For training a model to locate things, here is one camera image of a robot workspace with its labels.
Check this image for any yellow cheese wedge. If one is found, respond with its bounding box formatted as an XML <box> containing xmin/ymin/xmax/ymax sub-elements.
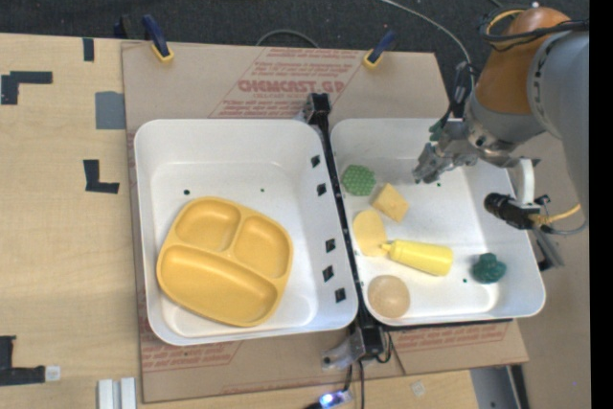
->
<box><xmin>371</xmin><ymin>182</ymin><xmax>411</xmax><ymax>224</ymax></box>

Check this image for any thin black rod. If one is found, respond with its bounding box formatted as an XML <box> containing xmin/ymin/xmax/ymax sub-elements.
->
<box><xmin>319</xmin><ymin>122</ymin><xmax>373</xmax><ymax>327</ymax></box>

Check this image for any dark green broccoli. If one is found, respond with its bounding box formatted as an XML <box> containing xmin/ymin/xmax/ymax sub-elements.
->
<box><xmin>470</xmin><ymin>252</ymin><xmax>508</xmax><ymax>285</ymax></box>

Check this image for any brown cardboard board red print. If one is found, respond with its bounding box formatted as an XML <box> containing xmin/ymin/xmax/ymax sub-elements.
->
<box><xmin>120</xmin><ymin>40</ymin><xmax>531</xmax><ymax>404</ymax></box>

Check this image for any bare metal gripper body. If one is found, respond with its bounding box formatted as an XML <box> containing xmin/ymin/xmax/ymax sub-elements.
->
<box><xmin>427</xmin><ymin>120</ymin><xmax>521</xmax><ymax>170</ymax></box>

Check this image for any beige round bun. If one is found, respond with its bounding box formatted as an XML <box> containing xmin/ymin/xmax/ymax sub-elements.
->
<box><xmin>367</xmin><ymin>274</ymin><xmax>412</xmax><ymax>318</ymax></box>

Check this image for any pale yellow round slice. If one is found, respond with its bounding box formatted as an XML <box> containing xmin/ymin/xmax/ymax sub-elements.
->
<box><xmin>352</xmin><ymin>209</ymin><xmax>388</xmax><ymax>258</ymax></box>

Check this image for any yellow divided plate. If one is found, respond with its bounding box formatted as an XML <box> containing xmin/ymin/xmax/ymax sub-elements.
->
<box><xmin>155</xmin><ymin>195</ymin><xmax>295</xmax><ymax>329</ymax></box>

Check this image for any white plastic tray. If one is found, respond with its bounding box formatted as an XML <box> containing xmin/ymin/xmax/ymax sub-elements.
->
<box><xmin>133</xmin><ymin>118</ymin><xmax>359</xmax><ymax>347</ymax></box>
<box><xmin>329</xmin><ymin>117</ymin><xmax>547</xmax><ymax>328</ymax></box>

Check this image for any black block with thin wires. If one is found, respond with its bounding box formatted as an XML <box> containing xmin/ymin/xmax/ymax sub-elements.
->
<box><xmin>303</xmin><ymin>92</ymin><xmax>332</xmax><ymax>126</ymax></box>
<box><xmin>349</xmin><ymin>323</ymin><xmax>392</xmax><ymax>363</ymax></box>

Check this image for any green hexagonal biscuit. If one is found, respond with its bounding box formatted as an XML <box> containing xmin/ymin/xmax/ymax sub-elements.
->
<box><xmin>340</xmin><ymin>164</ymin><xmax>376</xmax><ymax>197</ymax></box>

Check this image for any black cylinder on white bracket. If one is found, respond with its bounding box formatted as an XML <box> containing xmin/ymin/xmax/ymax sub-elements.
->
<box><xmin>483</xmin><ymin>157</ymin><xmax>550</xmax><ymax>231</ymax></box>

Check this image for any yellow mustard bottle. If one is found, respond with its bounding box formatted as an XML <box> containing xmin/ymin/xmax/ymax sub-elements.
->
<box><xmin>380</xmin><ymin>239</ymin><xmax>454</xmax><ymax>277</ymax></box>

